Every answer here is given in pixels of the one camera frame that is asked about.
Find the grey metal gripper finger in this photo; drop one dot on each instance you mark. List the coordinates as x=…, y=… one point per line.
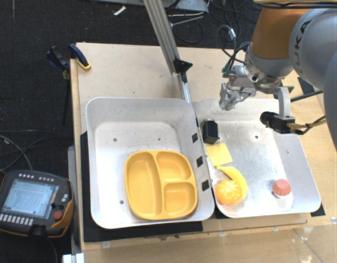
x=223, y=97
x=233, y=100

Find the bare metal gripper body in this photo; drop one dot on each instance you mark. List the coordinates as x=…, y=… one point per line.
x=243, y=81

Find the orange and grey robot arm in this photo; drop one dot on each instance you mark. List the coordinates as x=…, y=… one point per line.
x=308, y=45

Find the black can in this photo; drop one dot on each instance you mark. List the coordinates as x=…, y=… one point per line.
x=210, y=131

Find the yellow cheese slice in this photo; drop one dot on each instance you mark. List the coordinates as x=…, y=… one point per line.
x=219, y=153

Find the white plastic tray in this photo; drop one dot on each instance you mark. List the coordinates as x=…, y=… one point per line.
x=116, y=136
x=267, y=163

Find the yellow banana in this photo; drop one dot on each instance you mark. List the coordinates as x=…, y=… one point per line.
x=238, y=177

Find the orange peeled mandarin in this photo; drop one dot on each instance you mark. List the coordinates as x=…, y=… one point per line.
x=228, y=193

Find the pale wood board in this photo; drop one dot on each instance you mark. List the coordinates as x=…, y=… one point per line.
x=124, y=73

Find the yellow divided plate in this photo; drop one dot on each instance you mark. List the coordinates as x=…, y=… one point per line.
x=142, y=185

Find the black cylinder on white bracket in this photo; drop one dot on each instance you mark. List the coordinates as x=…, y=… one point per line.
x=284, y=122

